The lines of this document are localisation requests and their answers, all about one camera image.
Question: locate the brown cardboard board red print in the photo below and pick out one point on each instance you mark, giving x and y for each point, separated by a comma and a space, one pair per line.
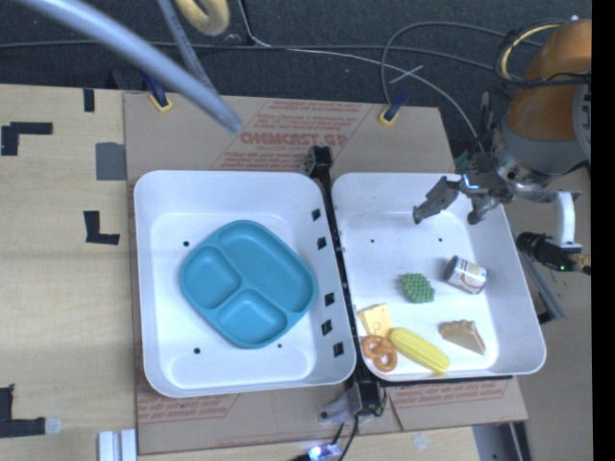
202, 132

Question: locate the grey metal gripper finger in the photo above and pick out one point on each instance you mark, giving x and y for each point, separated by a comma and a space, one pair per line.
435, 202
480, 209

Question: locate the orange pretzel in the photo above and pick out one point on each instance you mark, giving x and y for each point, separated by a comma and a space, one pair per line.
379, 352

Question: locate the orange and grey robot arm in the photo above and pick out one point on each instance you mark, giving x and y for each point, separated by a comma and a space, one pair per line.
548, 113

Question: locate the white plastic tray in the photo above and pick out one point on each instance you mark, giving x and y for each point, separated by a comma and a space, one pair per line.
509, 315
163, 276

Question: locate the yellow cheese wedge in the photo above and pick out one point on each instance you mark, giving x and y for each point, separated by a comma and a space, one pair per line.
374, 317

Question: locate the green grapes bunch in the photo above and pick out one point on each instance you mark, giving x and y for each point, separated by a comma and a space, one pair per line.
417, 287

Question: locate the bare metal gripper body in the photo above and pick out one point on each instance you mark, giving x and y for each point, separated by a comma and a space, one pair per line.
499, 180

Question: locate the beige pie slice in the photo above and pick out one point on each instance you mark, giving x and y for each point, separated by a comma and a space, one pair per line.
463, 335

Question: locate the black cylinder on white bracket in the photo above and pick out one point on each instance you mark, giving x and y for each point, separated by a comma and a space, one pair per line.
552, 238

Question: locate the blue divided plate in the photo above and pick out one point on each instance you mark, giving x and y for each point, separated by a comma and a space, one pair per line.
247, 283

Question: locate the yellow corn cob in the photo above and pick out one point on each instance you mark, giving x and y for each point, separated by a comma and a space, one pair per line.
419, 349

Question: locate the small white labelled can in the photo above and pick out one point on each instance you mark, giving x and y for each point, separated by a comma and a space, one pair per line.
465, 274

